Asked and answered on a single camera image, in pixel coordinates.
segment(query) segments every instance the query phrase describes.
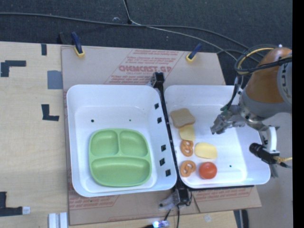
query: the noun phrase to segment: pretzel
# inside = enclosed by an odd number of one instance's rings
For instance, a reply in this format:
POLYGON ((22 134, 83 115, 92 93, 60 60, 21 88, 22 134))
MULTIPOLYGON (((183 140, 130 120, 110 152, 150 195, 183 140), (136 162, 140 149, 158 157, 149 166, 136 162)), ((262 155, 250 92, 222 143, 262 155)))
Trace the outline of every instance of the pretzel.
POLYGON ((196 170, 196 165, 193 161, 184 161, 180 165, 180 174, 183 177, 188 177, 192 172, 196 170))
POLYGON ((180 144, 180 151, 185 155, 185 156, 191 156, 193 154, 193 141, 191 140, 183 140, 181 141, 180 144))

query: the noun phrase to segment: toy food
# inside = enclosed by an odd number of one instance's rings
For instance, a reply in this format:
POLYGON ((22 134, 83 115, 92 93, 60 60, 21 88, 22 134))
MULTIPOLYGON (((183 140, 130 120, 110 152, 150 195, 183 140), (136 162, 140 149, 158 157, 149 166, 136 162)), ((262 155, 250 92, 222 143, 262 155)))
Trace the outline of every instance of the toy food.
POLYGON ((206 142, 199 142, 194 147, 194 153, 201 157, 206 159, 215 159, 218 156, 217 148, 206 142))
POLYGON ((187 157, 191 156, 193 154, 193 141, 182 140, 180 144, 180 151, 187 157))
POLYGON ((184 161, 180 165, 180 174, 183 177, 188 177, 192 172, 196 170, 196 165, 193 161, 184 161))
POLYGON ((173 125, 176 128, 195 123, 195 117, 187 108, 172 111, 170 113, 170 116, 173 120, 173 125))
POLYGON ((192 125, 185 125, 179 128, 180 138, 184 140, 195 140, 194 128, 192 125))
POLYGON ((202 179, 212 179, 217 175, 218 169, 212 162, 204 162, 199 166, 199 174, 202 179))

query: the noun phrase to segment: red tomato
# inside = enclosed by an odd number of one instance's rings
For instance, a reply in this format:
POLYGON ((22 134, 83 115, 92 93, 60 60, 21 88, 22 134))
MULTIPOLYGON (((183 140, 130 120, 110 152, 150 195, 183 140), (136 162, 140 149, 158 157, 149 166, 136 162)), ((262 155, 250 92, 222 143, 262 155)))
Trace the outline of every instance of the red tomato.
POLYGON ((203 179, 212 179, 216 176, 218 169, 212 162, 204 162, 199 167, 200 177, 203 179))

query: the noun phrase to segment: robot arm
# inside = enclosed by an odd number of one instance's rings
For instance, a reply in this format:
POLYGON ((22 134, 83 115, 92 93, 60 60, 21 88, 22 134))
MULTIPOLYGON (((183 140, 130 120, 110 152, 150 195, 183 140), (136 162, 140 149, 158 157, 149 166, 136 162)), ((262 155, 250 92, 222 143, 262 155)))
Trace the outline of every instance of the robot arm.
POLYGON ((248 125, 259 131, 263 145, 253 143, 249 150, 268 164, 282 163, 276 151, 277 127, 266 126, 263 120, 280 112, 292 113, 292 50, 285 47, 256 47, 245 52, 236 62, 235 70, 239 76, 251 75, 248 84, 240 92, 238 77, 235 81, 233 96, 221 108, 212 134, 224 133, 227 128, 248 125), (242 62, 250 55, 261 50, 270 50, 256 68, 242 69, 242 62), (236 94, 239 103, 233 105, 236 94))

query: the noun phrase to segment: green plate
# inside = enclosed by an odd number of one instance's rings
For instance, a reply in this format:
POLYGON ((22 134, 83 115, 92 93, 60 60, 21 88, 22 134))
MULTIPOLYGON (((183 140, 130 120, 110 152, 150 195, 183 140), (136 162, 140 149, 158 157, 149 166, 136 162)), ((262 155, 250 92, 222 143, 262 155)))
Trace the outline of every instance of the green plate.
POLYGON ((131 187, 151 176, 151 154, 138 131, 109 128, 94 132, 89 142, 89 166, 94 180, 104 186, 131 187))

